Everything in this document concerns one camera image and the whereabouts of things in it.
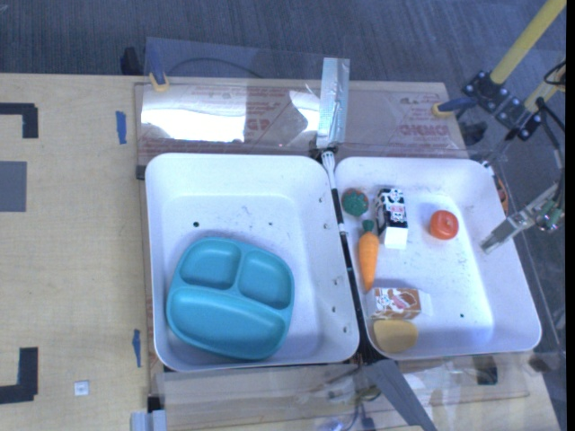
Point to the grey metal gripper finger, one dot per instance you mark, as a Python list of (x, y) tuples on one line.
[(502, 240), (498, 231)]

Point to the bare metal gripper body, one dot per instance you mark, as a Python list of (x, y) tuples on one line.
[(534, 211)]

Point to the orange carrot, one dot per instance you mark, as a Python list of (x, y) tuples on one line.
[(368, 254)]

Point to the white plastic tray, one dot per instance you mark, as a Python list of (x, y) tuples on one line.
[(251, 187), (453, 281)]

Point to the blue divided plate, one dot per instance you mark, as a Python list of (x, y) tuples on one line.
[(224, 317)]

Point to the cow print milk carton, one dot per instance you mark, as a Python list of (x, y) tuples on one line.
[(395, 222)]

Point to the orange doughnut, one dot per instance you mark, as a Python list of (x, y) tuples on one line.
[(444, 225)]

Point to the brown and white carton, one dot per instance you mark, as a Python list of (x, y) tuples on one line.
[(397, 303)]

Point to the brown cardboard board red print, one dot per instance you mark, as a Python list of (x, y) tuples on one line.
[(406, 129)]

